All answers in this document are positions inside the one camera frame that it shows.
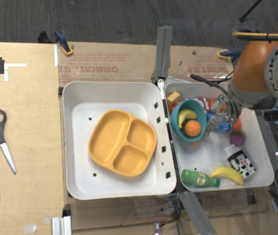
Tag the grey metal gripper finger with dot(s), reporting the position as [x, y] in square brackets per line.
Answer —
[217, 104]
[211, 126]

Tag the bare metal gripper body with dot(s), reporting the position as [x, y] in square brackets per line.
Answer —
[228, 114]

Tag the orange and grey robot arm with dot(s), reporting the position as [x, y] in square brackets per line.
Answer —
[250, 70]

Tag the orange toy food piece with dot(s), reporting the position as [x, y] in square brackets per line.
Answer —
[211, 103]

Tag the blue bottle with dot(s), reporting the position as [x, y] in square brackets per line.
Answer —
[224, 126]

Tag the orange toy carrot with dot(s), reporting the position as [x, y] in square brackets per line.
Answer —
[237, 125]

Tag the red and white carton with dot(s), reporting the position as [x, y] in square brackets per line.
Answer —
[202, 102]

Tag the orange ball fruit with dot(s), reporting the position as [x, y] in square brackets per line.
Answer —
[192, 128]

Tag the purple cupcake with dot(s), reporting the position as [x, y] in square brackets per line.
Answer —
[237, 138]

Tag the small yellow banana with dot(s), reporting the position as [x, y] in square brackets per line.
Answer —
[184, 115]

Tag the white plastic tray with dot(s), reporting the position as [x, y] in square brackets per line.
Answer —
[210, 155]
[80, 136]

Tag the teal bowl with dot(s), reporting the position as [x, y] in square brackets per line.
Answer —
[175, 128]

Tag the red toy food piece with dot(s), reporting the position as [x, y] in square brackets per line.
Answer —
[173, 106]

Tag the yellow cheese block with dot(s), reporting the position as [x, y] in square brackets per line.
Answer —
[173, 97]

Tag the cow print milk carton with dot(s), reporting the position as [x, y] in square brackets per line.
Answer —
[241, 163]

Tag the large yellow banana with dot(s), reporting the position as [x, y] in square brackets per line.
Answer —
[227, 172]

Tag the green bottle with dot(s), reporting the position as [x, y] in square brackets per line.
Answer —
[197, 179]

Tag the brown cardboard board red print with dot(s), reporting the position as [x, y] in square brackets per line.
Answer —
[134, 65]

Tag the yellow divided plate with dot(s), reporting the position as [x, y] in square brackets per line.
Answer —
[112, 136]

